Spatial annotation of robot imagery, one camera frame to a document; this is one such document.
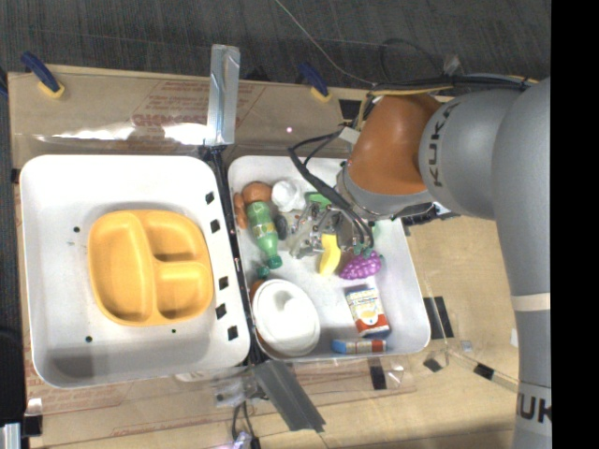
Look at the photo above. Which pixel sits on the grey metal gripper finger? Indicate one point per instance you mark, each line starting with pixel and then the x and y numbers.
pixel 306 246
pixel 346 237

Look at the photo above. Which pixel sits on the blue and red packet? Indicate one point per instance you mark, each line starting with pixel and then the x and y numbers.
pixel 358 346

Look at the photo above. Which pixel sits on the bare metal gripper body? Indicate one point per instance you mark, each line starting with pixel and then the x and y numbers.
pixel 311 220

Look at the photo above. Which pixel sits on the brown cardboard board red print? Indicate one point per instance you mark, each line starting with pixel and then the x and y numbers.
pixel 117 96

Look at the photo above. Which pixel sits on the black round biscuit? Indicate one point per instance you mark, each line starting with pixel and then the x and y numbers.
pixel 281 227

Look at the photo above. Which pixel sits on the yellow banana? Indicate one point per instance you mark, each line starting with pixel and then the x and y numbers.
pixel 329 257

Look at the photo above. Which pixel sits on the green plastic bottle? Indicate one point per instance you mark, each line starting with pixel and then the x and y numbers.
pixel 262 227

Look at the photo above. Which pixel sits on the yellow divided plate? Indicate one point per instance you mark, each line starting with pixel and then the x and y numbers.
pixel 121 269

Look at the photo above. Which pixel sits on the white bowl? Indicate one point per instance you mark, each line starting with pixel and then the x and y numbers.
pixel 285 318

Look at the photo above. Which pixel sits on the small green broccoli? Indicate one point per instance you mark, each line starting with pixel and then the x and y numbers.
pixel 263 271

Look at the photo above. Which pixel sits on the white plastic tray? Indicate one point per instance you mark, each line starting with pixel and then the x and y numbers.
pixel 402 297
pixel 56 250

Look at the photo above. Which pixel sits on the white crumpled packet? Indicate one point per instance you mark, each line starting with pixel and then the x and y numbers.
pixel 287 195

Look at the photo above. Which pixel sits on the orange bread roll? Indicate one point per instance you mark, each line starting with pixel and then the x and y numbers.
pixel 256 191

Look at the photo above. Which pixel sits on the orange sausage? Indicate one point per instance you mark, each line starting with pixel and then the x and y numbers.
pixel 240 211

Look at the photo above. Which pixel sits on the small green block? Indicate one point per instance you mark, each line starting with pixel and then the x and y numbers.
pixel 319 198

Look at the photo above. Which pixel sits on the red and white carton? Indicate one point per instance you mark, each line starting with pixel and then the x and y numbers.
pixel 367 311

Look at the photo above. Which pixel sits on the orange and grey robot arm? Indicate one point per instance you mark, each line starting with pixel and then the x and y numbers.
pixel 468 157

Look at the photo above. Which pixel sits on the purple grapes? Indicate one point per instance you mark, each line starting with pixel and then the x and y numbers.
pixel 360 265

